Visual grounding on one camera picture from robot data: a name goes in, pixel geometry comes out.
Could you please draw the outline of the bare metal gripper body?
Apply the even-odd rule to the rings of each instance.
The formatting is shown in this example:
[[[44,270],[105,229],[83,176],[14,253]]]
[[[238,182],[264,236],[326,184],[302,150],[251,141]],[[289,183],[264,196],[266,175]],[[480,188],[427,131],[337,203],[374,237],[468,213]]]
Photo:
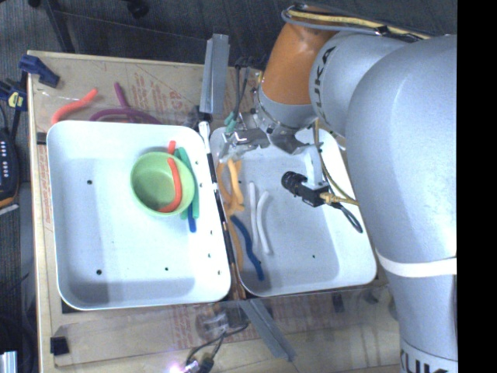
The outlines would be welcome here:
[[[289,155],[302,153],[308,146],[296,134],[311,126],[311,111],[253,110],[242,113],[235,127],[235,145],[255,149],[270,145]]]

